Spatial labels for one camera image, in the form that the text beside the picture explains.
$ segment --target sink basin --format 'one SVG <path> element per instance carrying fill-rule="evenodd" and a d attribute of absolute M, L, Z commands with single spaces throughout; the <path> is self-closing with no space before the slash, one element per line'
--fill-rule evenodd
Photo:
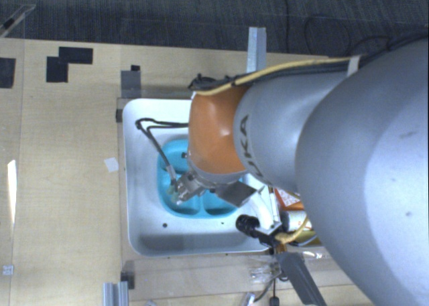
<path fill-rule="evenodd" d="M 158 121 L 186 123 L 189 110 L 190 100 L 150 98 L 132 100 L 123 110 L 128 237 L 131 247 L 143 256 L 266 250 L 256 239 L 235 228 L 239 215 L 255 214 L 249 204 L 232 208 L 206 193 L 201 198 L 196 196 L 195 200 L 190 200 L 192 207 L 189 212 L 166 207 L 168 200 L 160 193 L 158 152 L 137 130 L 135 121 L 150 117 Z M 188 138 L 188 129 L 154 129 L 152 133 L 162 147 L 174 141 L 184 142 Z M 255 188 L 261 186 L 250 176 L 244 177 L 243 181 Z"/>

